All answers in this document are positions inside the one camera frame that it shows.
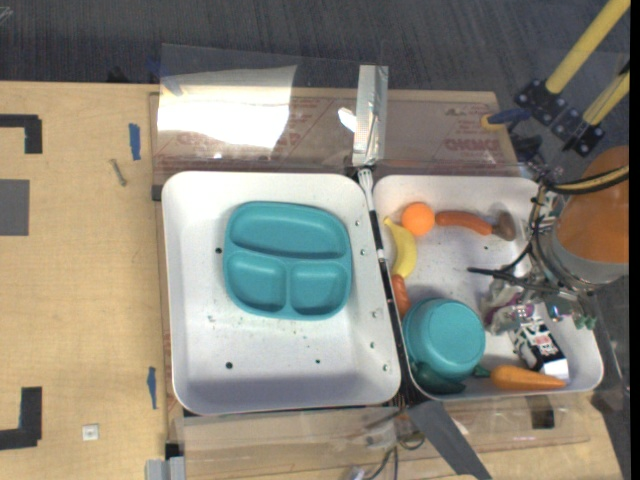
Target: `teal plate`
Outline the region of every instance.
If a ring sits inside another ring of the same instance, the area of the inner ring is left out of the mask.
[[[255,315],[320,320],[351,292],[351,244],[332,214],[291,203],[250,202],[225,230],[224,282],[231,300]]]

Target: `carrot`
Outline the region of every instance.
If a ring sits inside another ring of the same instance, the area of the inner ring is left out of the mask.
[[[400,313],[400,318],[402,318],[411,307],[411,301],[407,295],[407,287],[404,284],[404,278],[399,274],[391,276],[391,286],[393,287],[393,296],[396,299],[398,313]]]
[[[547,390],[566,386],[563,380],[551,375],[527,370],[510,364],[497,366],[491,371],[491,380],[500,389]]]
[[[469,212],[445,211],[436,214],[438,226],[462,226],[481,235],[493,233],[493,226],[486,220]]]

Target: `gray square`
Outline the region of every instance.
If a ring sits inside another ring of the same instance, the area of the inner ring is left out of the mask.
[[[29,234],[29,180],[0,180],[0,236]]]

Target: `plywood surface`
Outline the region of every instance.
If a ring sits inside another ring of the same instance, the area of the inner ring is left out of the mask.
[[[0,178],[30,180],[31,199],[29,235],[0,236],[1,428],[18,424],[21,387],[43,390],[42,440],[0,451],[0,478],[144,478],[145,460],[164,455],[153,89],[0,83],[0,113],[38,114],[44,146],[25,155],[22,131],[0,128]],[[140,126],[139,161],[129,123]],[[100,438],[83,441],[91,423]]]

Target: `black corner marker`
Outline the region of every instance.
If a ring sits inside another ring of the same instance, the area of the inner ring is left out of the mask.
[[[22,388],[18,428],[0,430],[0,450],[38,446],[42,439],[42,388]]]
[[[42,154],[42,120],[32,114],[0,114],[0,128],[24,128],[24,152]]]

